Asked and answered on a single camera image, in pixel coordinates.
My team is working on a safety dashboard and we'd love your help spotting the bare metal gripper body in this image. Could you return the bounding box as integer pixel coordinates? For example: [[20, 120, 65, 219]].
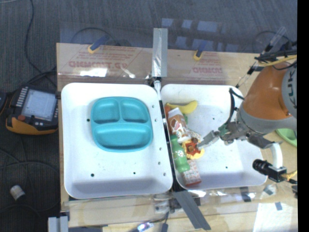
[[218, 121, 252, 146]]

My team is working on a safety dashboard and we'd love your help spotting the red and white packet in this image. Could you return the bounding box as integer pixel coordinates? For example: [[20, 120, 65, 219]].
[[181, 159, 202, 187]]

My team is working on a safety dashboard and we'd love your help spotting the brown cardboard board red print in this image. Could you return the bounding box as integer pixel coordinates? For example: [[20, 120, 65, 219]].
[[56, 42, 298, 228]]

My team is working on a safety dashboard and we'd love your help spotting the brown and white carton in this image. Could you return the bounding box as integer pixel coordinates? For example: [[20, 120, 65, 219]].
[[167, 107, 192, 144]]

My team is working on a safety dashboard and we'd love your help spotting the green divided plate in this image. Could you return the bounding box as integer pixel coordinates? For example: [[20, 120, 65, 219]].
[[275, 128, 298, 147]]

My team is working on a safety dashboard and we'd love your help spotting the white plastic tray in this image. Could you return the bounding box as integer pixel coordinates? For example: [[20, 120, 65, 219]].
[[160, 83, 269, 191], [60, 82, 174, 200]]

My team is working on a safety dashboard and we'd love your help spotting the blue divided plate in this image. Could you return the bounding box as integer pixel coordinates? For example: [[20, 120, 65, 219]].
[[90, 96, 154, 153]]

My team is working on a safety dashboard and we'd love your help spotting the black cylinder on white bracket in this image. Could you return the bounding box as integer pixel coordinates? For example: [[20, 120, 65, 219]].
[[252, 142, 288, 183]]

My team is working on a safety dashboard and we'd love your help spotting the yellow banana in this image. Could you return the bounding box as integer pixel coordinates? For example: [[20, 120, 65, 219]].
[[165, 100, 198, 115]]

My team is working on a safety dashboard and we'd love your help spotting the yellow and red pizza slice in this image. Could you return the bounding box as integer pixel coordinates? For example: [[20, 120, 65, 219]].
[[182, 137, 206, 160]]

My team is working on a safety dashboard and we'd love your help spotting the small silver can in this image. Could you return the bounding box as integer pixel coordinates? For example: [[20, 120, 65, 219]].
[[9, 185, 26, 201]]

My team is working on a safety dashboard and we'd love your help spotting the green plastic bottle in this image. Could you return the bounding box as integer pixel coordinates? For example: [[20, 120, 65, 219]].
[[169, 134, 191, 173]]

